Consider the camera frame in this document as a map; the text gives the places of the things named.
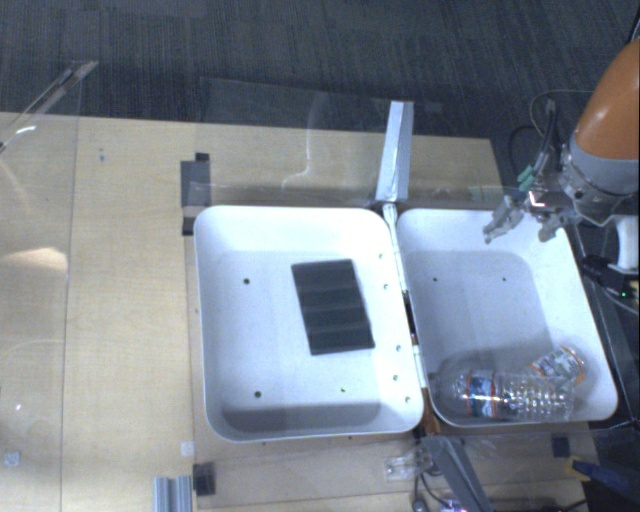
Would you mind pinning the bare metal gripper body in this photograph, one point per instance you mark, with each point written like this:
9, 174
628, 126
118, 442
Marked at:
592, 207

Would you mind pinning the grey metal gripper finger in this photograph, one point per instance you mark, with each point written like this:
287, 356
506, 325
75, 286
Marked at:
551, 227
502, 220

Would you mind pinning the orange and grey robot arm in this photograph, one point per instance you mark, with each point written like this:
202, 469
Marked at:
612, 115

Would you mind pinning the white plastic tray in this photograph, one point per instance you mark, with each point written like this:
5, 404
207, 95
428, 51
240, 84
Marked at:
480, 310
260, 325

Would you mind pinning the crushed clear plastic bottle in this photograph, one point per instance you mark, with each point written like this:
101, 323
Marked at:
560, 362

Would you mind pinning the black ribbed rectangular pad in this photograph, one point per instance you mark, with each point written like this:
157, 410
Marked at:
332, 307

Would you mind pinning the black cylinder on white bracket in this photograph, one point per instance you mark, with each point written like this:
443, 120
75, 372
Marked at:
627, 240

